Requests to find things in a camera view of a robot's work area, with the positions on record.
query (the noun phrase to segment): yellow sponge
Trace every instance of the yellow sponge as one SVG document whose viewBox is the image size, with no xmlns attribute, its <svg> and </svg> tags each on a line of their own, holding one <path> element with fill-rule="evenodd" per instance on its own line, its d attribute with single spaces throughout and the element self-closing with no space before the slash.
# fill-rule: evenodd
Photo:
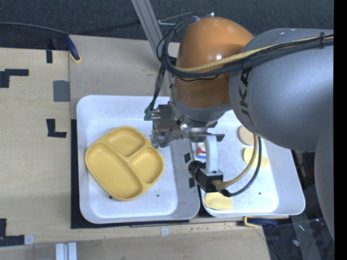
<svg viewBox="0 0 347 260">
<path fill-rule="evenodd" d="M 249 131 L 245 126 L 241 126 L 237 130 L 237 135 L 239 136 L 240 141 L 245 145 L 254 145 L 253 133 Z"/>
<path fill-rule="evenodd" d="M 251 148 L 245 148 L 243 150 L 243 160 L 248 164 L 250 162 L 250 159 L 252 157 L 252 153 L 253 153 L 253 149 Z M 255 156 L 255 160 L 253 162 L 254 167 L 256 167 L 258 165 L 258 158 L 259 158 L 259 154 L 257 152 L 256 156 Z M 267 159 L 265 156 L 261 156 L 261 164 L 260 167 L 265 167 L 267 166 L 267 164 L 269 163 L 269 159 Z"/>
<path fill-rule="evenodd" d="M 225 197 L 218 192 L 206 193 L 204 204 L 206 207 L 216 210 L 229 210 L 232 207 L 232 198 Z"/>
</svg>

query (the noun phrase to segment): yellow cable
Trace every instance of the yellow cable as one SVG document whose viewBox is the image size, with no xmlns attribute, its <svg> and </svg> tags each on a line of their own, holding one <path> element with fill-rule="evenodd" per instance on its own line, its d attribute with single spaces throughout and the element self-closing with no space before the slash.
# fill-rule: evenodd
<svg viewBox="0 0 347 260">
<path fill-rule="evenodd" d="M 225 189 L 225 188 L 229 187 L 231 184 L 236 183 L 243 176 L 245 176 L 245 174 L 249 171 L 250 167 L 253 165 L 253 163 L 255 161 L 256 152 L 258 149 L 258 138 L 255 134 L 253 134 L 253 138 L 254 138 L 253 153 L 252 153 L 252 157 L 251 157 L 248 165 L 246 166 L 246 168 L 237 177 L 235 177 L 234 179 L 232 179 L 230 181 L 221 181 L 221 180 L 212 181 L 212 184 L 216 186 L 217 190 Z"/>
<path fill-rule="evenodd" d="M 305 38 L 305 39 L 298 40 L 298 41 L 292 41 L 292 42 L 289 42 L 289 43 L 293 43 L 293 45 L 288 46 L 288 47 L 279 48 L 278 50 L 290 48 L 290 47 L 293 47 L 293 46 L 297 45 L 296 42 L 308 41 L 308 40 L 312 40 L 314 38 L 316 38 L 316 37 L 310 37 L 310 38 Z M 258 48 L 258 49 L 254 49 L 254 50 L 250 50 L 250 51 L 247 51 L 247 52 L 239 53 L 239 54 L 236 54 L 236 55 L 233 55 L 233 56 L 230 56 L 230 57 L 223 58 L 223 59 L 218 60 L 218 61 L 202 64 L 201 66 L 197 66 L 197 67 L 191 67 L 191 68 L 178 68 L 178 67 L 176 67 L 176 68 L 178 70 L 182 71 L 182 72 L 199 72 L 199 71 L 202 71 L 202 70 L 205 70 L 205 69 L 209 69 L 209 68 L 212 68 L 212 67 L 219 66 L 220 64 L 232 63 L 233 61 L 243 59 L 245 57 L 248 57 L 251 54 L 257 53 L 257 52 L 262 51 L 262 50 L 266 50 L 266 49 L 271 48 L 271 47 L 275 47 L 276 45 L 270 45 L 270 46 L 266 46 L 266 47 L 262 47 L 262 48 Z"/>
</svg>

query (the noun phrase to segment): black cable tie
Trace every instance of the black cable tie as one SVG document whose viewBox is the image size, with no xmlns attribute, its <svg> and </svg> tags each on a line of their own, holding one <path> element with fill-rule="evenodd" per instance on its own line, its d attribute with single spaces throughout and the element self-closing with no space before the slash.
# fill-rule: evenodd
<svg viewBox="0 0 347 260">
<path fill-rule="evenodd" d="M 319 39 L 320 39 L 320 48 L 323 49 L 325 47 L 325 40 L 324 40 L 324 32 L 320 32 Z"/>
</svg>

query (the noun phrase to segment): yellow object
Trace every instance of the yellow object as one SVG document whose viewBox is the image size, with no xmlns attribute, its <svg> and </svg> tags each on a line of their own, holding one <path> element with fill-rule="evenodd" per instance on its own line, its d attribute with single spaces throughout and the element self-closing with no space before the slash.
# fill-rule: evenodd
<svg viewBox="0 0 347 260">
<path fill-rule="evenodd" d="M 245 126 L 240 126 L 237 131 L 240 141 L 245 145 L 254 145 L 253 133 L 249 131 Z"/>
<path fill-rule="evenodd" d="M 133 127 L 118 127 L 94 142 L 85 155 L 94 179 L 113 198 L 135 199 L 163 174 L 164 159 Z"/>
<path fill-rule="evenodd" d="M 252 156 L 250 157 L 250 160 L 248 161 L 246 168 L 237 177 L 235 177 L 234 179 L 230 181 L 213 180 L 212 184 L 216 186 L 216 189 L 217 190 L 225 189 L 231 184 L 234 184 L 237 181 L 239 181 L 242 177 L 244 177 L 246 173 L 249 171 L 250 167 L 253 165 L 253 162 L 255 161 L 255 157 L 257 155 L 257 152 L 256 152 L 257 149 L 258 149 L 258 139 L 256 135 L 253 134 L 253 152 L 252 152 Z"/>
<path fill-rule="evenodd" d="M 216 210 L 229 210 L 232 207 L 232 198 L 225 197 L 219 192 L 206 193 L 204 204 L 206 207 Z"/>
<path fill-rule="evenodd" d="M 253 223 L 249 223 L 249 222 L 248 222 L 248 218 L 249 218 L 249 217 L 244 217 L 244 218 L 243 218 L 243 224 L 244 224 L 245 226 L 249 226 L 249 227 L 251 227 L 251 228 L 257 228 L 258 226 L 257 226 L 256 224 L 253 224 Z"/>
<path fill-rule="evenodd" d="M 251 157 L 252 157 L 252 154 L 253 154 L 253 149 L 250 149 L 250 148 L 245 148 L 243 150 L 243 160 L 246 162 L 246 163 L 249 163 Z M 258 158 L 259 158 L 259 154 L 257 152 L 256 154 L 256 157 L 255 157 L 255 160 L 252 164 L 252 166 L 256 167 L 258 165 Z M 269 159 L 267 159 L 265 156 L 261 156 L 261 164 L 260 164 L 260 167 L 265 167 L 267 166 L 267 164 L 269 163 Z"/>
<path fill-rule="evenodd" d="M 83 61 L 83 58 L 81 57 L 80 54 L 78 55 L 78 56 L 80 57 L 79 60 L 76 60 L 76 59 L 74 58 L 74 56 L 73 56 L 71 53 L 69 54 L 69 56 L 70 56 L 71 60 L 73 60 L 73 62 L 74 62 L 75 64 L 80 64 L 80 63 Z"/>
</svg>

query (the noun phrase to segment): wooden table surface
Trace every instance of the wooden table surface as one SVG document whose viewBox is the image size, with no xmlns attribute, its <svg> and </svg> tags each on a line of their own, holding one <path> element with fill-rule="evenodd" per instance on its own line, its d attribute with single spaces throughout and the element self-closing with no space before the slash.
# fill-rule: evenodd
<svg viewBox="0 0 347 260">
<path fill-rule="evenodd" d="M 124 45 L 124 40 L 112 41 Z M 129 42 L 130 54 L 150 51 L 147 42 Z M 165 225 L 168 236 L 160 235 L 162 226 L 71 229 L 72 115 L 69 101 L 53 99 L 53 81 L 70 82 L 71 64 L 66 51 L 53 51 L 53 63 L 47 63 L 45 50 L 0 48 L 0 71 L 29 69 L 29 76 L 11 76 L 9 88 L 0 88 L 0 218 L 7 219 L 8 236 L 33 236 L 35 244 L 79 241 L 81 259 L 93 259 L 97 251 L 104 257 L 99 259 L 205 259 L 216 249 L 222 257 L 269 259 L 262 228 L 237 226 L 232 218 L 196 217 L 189 224 Z M 140 70 L 150 75 L 157 68 L 150 66 L 150 73 L 147 67 Z M 155 76 L 149 77 L 152 89 L 146 92 L 152 93 Z M 72 96 L 72 105 L 77 100 Z M 55 119 L 55 130 L 67 136 L 47 137 L 47 119 Z M 119 258 L 116 250 L 123 252 Z M 14 253 L 21 259 L 21 251 L 22 246 L 0 248 L 0 258 Z"/>
</svg>

